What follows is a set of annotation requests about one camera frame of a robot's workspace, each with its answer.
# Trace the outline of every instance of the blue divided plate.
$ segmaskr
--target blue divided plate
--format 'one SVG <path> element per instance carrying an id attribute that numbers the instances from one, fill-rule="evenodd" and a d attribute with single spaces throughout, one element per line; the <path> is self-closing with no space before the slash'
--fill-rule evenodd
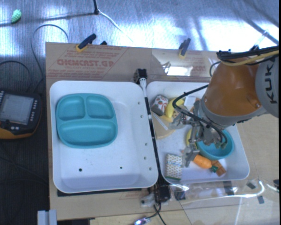
<path id="1" fill-rule="evenodd" d="M 117 137 L 118 124 L 112 103 L 100 94 L 76 93 L 62 97 L 56 107 L 57 133 L 73 148 L 98 148 Z"/>

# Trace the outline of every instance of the white tray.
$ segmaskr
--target white tray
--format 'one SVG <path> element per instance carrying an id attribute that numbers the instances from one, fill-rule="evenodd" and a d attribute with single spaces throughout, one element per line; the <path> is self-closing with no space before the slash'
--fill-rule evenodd
<path id="1" fill-rule="evenodd" d="M 203 85 L 206 85 L 206 83 L 155 81 L 148 84 L 147 96 L 151 105 L 157 95 L 164 95 L 167 98 L 171 99 L 182 95 L 184 92 L 191 91 Z M 201 98 L 205 90 L 206 89 L 193 93 L 191 96 Z M 185 137 L 189 129 L 189 126 L 185 126 L 182 129 L 177 129 L 168 137 L 156 140 L 162 173 L 165 172 L 165 158 L 168 153 L 178 156 L 182 155 L 181 151 L 185 148 Z M 226 130 L 230 133 L 235 143 L 235 149 L 229 157 L 219 160 L 227 171 L 225 174 L 219 177 L 216 173 L 210 171 L 209 169 L 202 169 L 191 162 L 189 167 L 182 169 L 181 180 L 172 180 L 166 178 L 165 179 L 171 184 L 181 185 L 201 182 L 245 179 L 249 175 L 250 167 L 244 152 L 244 148 L 237 127 L 231 126 Z"/>
<path id="2" fill-rule="evenodd" d="M 112 103 L 118 123 L 115 141 L 105 147 L 66 146 L 56 130 L 56 105 L 74 93 L 96 93 Z M 148 188 L 158 178 L 143 92 L 132 82 L 58 81 L 50 88 L 53 181 L 64 193 Z"/>

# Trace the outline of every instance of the blue bowl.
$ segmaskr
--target blue bowl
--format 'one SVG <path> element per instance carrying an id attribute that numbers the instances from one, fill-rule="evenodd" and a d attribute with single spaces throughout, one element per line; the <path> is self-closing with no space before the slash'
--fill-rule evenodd
<path id="1" fill-rule="evenodd" d="M 200 150 L 200 154 L 210 160 L 220 160 L 228 157 L 234 150 L 234 142 L 231 135 L 226 130 L 223 130 L 223 133 L 226 135 L 228 140 L 228 144 L 224 149 L 216 148 L 214 143 L 207 146 L 200 141 L 197 142 L 197 147 Z"/>

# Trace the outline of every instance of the small box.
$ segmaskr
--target small box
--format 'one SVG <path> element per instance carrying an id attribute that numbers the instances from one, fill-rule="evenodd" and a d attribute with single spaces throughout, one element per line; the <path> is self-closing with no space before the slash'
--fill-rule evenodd
<path id="1" fill-rule="evenodd" d="M 175 180 L 181 180 L 182 176 L 182 157 L 167 154 L 165 177 Z"/>

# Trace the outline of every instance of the plastic toy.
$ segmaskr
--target plastic toy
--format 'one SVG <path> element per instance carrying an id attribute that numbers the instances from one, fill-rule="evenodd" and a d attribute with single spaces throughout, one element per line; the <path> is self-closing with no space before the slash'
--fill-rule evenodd
<path id="1" fill-rule="evenodd" d="M 174 100 L 175 100 L 175 98 L 170 100 L 168 105 L 165 108 L 165 115 L 168 118 L 171 118 L 173 116 L 173 113 L 174 113 L 173 101 Z M 180 100 L 177 101 L 177 105 L 182 105 L 183 103 L 184 103 L 183 99 L 180 99 Z"/>
<path id="2" fill-rule="evenodd" d="M 224 173 L 226 173 L 226 169 L 222 166 L 222 164 L 218 160 L 211 161 L 212 167 L 214 168 L 214 172 L 220 177 Z"/>
<path id="3" fill-rule="evenodd" d="M 16 9 L 11 16 L 11 23 L 16 23 L 21 19 L 22 12 L 19 9 Z"/>
<path id="4" fill-rule="evenodd" d="M 169 100 L 163 96 L 163 95 L 158 95 L 155 98 L 155 101 L 151 107 L 151 110 L 155 112 L 158 116 L 162 116 L 165 112 L 165 108 L 168 105 Z"/>
<path id="5" fill-rule="evenodd" d="M 212 167 L 211 161 L 208 158 L 201 156 L 200 154 L 197 154 L 195 156 L 193 162 L 201 168 L 208 169 Z"/>

